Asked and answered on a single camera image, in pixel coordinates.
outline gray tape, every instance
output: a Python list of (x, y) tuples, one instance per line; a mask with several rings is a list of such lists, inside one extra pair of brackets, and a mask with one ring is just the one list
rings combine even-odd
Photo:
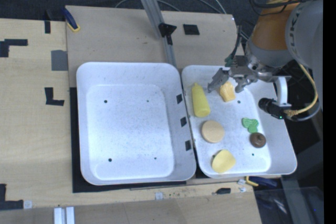
[(68, 52), (63, 50), (51, 51), (51, 70), (68, 71)]

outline tray with objects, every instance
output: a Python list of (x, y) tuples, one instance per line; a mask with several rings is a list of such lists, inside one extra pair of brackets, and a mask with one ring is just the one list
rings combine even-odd
[(178, 70), (87, 62), (77, 70), (80, 168), (94, 185), (173, 182), (196, 171)]
[[(296, 155), (283, 120), (258, 107), (261, 98), (276, 99), (272, 83), (261, 80), (234, 92), (229, 78), (226, 93), (207, 90), (219, 66), (187, 66), (182, 84), (191, 132), (202, 172), (211, 178), (291, 174)], [(198, 94), (204, 95), (198, 101)]]

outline black mat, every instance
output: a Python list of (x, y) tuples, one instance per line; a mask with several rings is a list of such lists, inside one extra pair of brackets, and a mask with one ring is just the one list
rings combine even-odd
[(72, 192), (99, 192), (126, 188), (143, 188), (143, 187), (163, 187), (185, 185), (182, 182), (156, 182), (141, 184), (122, 184), (122, 185), (104, 185), (96, 186), (88, 183), (82, 176), (80, 171), (80, 155), (79, 155), (79, 128), (78, 128), (78, 107), (77, 107), (77, 88), (70, 88), (70, 113), (71, 113), (71, 149), (72, 149)]

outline table surface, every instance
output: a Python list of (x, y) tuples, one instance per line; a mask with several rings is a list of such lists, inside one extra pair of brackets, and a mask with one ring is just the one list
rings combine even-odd
[[(91, 8), (82, 7), (82, 10), (92, 12)], [(120, 10), (112, 9), (112, 13), (117, 12), (118, 17), (113, 17), (115, 23), (123, 21), (123, 16), (132, 16), (135, 20), (129, 20), (130, 28), (139, 25), (139, 20), (144, 20), (144, 11), (141, 10)], [(184, 22), (191, 24), (192, 22), (208, 22), (213, 26), (207, 26), (207, 29), (219, 29), (220, 32), (226, 33), (229, 42), (225, 44), (225, 40), (214, 38), (211, 42), (210, 36), (202, 37), (198, 43), (196, 37), (188, 42), (188, 46), (196, 44), (203, 45), (204, 38), (212, 44), (212, 53), (215, 60), (213, 65), (220, 65), (225, 56), (231, 53), (235, 43), (235, 24), (231, 15), (210, 15), (196, 13), (174, 13), (164, 12), (165, 18), (169, 18), (170, 24), (174, 24), (174, 16), (176, 14), (176, 23)], [(222, 25), (218, 25), (217, 21), (221, 20), (227, 24), (223, 30)], [(177, 200), (177, 203), (184, 205), (186, 199), (194, 197), (206, 197), (212, 195), (219, 188), (231, 188), (232, 194), (247, 197), (241, 199), (246, 203), (254, 205), (249, 210), (249, 214), (245, 216), (246, 220), (250, 216), (255, 217), (255, 223), (260, 223), (260, 217), (256, 202), (253, 197), (253, 188), (245, 184), (246, 193), (240, 193), (241, 185), (237, 184), (238, 178), (231, 180), (214, 180), (210, 178), (188, 180), (186, 185), (170, 186), (163, 188), (143, 188), (143, 189), (121, 189), (112, 191), (103, 191), (99, 193), (72, 193), (72, 163), (71, 163), (71, 131), (70, 131), (70, 95), (69, 87), (74, 84), (71, 78), (71, 68), (80, 64), (80, 57), (75, 57), (74, 46), (69, 47), (69, 35), (79, 33), (70, 33), (65, 22), (50, 22), (51, 33), (45, 33), (44, 21), (35, 20), (18, 20), (18, 19), (0, 19), (0, 41), (4, 39), (28, 39), (28, 46), (10, 46), (9, 57), (0, 58), (0, 81), (2, 83), (0, 91), (0, 183), (7, 185), (6, 200), (24, 200), (32, 201), (33, 208), (45, 207), (66, 207), (66, 206), (88, 206), (99, 204), (125, 203), (131, 201), (153, 201), (155, 193), (162, 192), (163, 199)], [(83, 31), (85, 33), (85, 23), (83, 23)], [(118, 29), (113, 30), (112, 34), (116, 35)], [(182, 44), (179, 40), (182, 38), (182, 32), (176, 35), (176, 51), (178, 57), (176, 59), (185, 59), (180, 68), (189, 64), (197, 64), (199, 59), (197, 49), (191, 54), (196, 60), (193, 62), (186, 48), (181, 48)], [(149, 43), (157, 43), (154, 38), (150, 38)], [(62, 50), (69, 53), (69, 72), (68, 71), (52, 71), (51, 68), (51, 51)], [(127, 61), (135, 61), (136, 59), (126, 59)], [(164, 55), (161, 54), (160, 60), (164, 62)], [(54, 89), (54, 99), (64, 100), (63, 106), (46, 105), (45, 88), (52, 87)], [(237, 199), (232, 195), (221, 195), (226, 202), (230, 204), (230, 199)], [(191, 206), (201, 200), (190, 200), (185, 206)]]

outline round yellow object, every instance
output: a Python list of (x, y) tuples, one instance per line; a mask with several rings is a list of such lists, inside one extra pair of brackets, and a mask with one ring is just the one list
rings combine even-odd
[(216, 121), (206, 121), (203, 123), (201, 133), (203, 138), (209, 143), (217, 143), (225, 135), (224, 128)]
[(222, 174), (225, 171), (228, 171), (236, 164), (236, 159), (228, 150), (221, 150), (213, 159), (211, 167), (212, 169)]

